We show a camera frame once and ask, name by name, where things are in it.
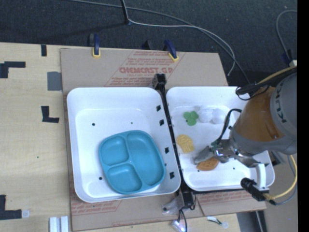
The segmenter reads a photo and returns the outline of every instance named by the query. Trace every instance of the black cable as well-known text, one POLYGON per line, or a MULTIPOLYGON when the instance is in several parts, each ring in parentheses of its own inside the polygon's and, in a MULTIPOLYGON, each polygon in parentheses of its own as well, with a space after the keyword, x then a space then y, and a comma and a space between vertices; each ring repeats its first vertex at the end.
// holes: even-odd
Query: black cable
POLYGON ((261 92, 259 92, 259 93, 254 93, 252 96, 250 96, 250 97, 247 98, 247 99, 240 97, 240 95, 238 94, 237 90, 238 90, 240 87, 237 87, 237 88, 236 88, 236 94, 237 94, 238 98, 240 98, 241 100, 243 100, 243 101, 248 101, 248 100, 251 100, 253 97, 256 97, 256 96, 258 96, 258 95, 264 94, 264 93, 269 89, 269 87, 270 87, 270 85, 268 85, 268 86, 266 86, 266 87, 260 87, 260 89, 261 89, 261 88, 264 88, 264 90, 261 91, 261 92))
POLYGON ((181 212, 180 212, 180 210, 179 210, 179 215, 178 215, 178 218, 177 218, 177 222, 180 222, 180 219, 181 219, 181 212))
POLYGON ((125 23, 127 25, 129 25, 130 21, 129 21, 129 15, 128 15, 127 10, 126 10, 126 5, 124 3, 124 0, 120 0, 120 2, 121 2, 121 6, 122 6, 122 9, 123 9, 123 12, 124 12, 124 16, 125 16, 125 23))
POLYGON ((183 216, 184 224, 185 224, 185 232, 187 232, 187 219, 184 216, 183 210, 179 210, 179 217, 183 216))
POLYGON ((296 72, 297 72, 297 67, 289 69, 285 72, 282 72, 282 73, 280 73, 280 74, 278 74, 278 75, 276 75, 276 76, 274 76, 274 77, 272 77, 269 80, 266 80, 264 82, 261 82, 261 83, 258 83, 258 84, 248 84, 248 85, 245 85, 243 87, 237 87, 236 94, 238 95, 238 97, 241 100, 247 101, 247 100, 253 98, 253 96, 251 96, 249 99, 242 99, 240 97, 240 95, 244 95, 244 94, 254 95, 262 87, 267 87, 267 89, 270 86, 275 87, 285 77, 287 77, 287 76, 289 76, 293 73, 296 73, 296 72))

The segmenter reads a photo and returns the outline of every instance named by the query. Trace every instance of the yellow clamp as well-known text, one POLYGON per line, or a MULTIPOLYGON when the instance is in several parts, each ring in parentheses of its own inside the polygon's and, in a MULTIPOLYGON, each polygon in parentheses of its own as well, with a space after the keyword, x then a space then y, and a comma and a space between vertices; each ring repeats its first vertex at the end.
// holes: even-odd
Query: yellow clamp
POLYGON ((176 61, 179 59, 178 56, 177 56, 176 58, 174 58, 170 52, 169 52, 168 55, 169 55, 169 57, 170 57, 174 62, 176 62, 176 61))
POLYGON ((93 48, 92 48, 92 56, 93 56, 94 58, 100 58, 100 57, 101 57, 101 50, 99 49, 99 50, 98 50, 98 55, 96 55, 96 54, 95 54, 95 48, 93 47, 93 48))

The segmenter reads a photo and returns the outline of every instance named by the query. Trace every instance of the wooden table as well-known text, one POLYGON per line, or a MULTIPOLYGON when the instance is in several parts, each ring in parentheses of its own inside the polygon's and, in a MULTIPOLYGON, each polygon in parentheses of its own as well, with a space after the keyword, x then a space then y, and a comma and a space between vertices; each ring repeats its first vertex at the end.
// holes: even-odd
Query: wooden table
MULTIPOLYGON (((0 79, 0 194, 6 195, 6 210, 29 211, 28 218, 1 220, 0 231, 48 231, 50 217, 70 217, 63 96, 47 89, 47 72, 61 72, 60 48, 49 45, 42 57, 40 45, 0 43, 0 63, 27 63, 0 79), (50 106, 50 117, 59 117, 59 123, 43 123, 41 106, 50 106)), ((229 228, 202 217, 188 219, 188 230, 240 231, 236 214, 217 218, 229 228)), ((172 232, 169 223, 92 231, 172 232)))

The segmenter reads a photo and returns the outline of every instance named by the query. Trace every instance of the blue divided plate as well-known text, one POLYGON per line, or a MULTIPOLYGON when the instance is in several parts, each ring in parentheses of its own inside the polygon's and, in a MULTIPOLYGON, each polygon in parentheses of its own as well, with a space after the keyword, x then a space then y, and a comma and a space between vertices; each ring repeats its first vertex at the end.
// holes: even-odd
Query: blue divided plate
POLYGON ((148 190, 165 177, 162 156, 144 131, 126 131, 104 139, 99 159, 108 183, 122 194, 148 190))

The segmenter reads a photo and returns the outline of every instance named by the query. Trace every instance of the gray floor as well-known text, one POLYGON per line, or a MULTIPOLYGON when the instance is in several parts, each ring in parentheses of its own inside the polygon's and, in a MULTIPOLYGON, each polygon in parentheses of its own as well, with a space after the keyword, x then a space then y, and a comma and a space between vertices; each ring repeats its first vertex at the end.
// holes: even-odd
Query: gray floor
MULTIPOLYGON (((270 186, 271 194, 279 194, 287 190, 294 176, 288 163, 274 167, 275 181, 270 186)), ((282 197, 278 202, 288 198, 282 197)), ((296 232, 298 231, 298 198, 297 193, 292 200, 283 205, 267 203, 263 212, 248 212, 238 214, 241 232, 296 232)))

